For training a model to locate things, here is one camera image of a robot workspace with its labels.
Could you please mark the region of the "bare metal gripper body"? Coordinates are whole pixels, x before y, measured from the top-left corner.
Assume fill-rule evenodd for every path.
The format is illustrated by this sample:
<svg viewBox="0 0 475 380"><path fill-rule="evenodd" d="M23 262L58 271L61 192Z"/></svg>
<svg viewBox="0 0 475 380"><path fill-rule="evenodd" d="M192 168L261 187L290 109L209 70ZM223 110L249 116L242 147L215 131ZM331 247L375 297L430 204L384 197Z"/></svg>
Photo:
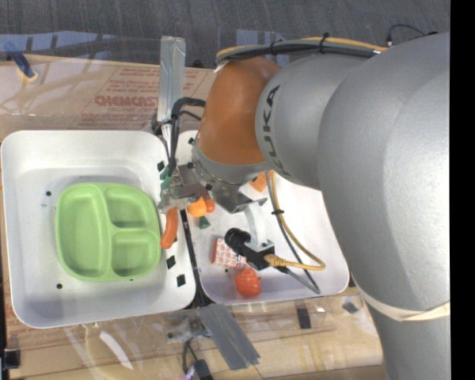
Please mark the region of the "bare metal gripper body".
<svg viewBox="0 0 475 380"><path fill-rule="evenodd" d="M176 165L169 174L168 200L171 204L186 205L200 198L209 199L210 190L204 180L200 181L195 164L188 162Z"/></svg>

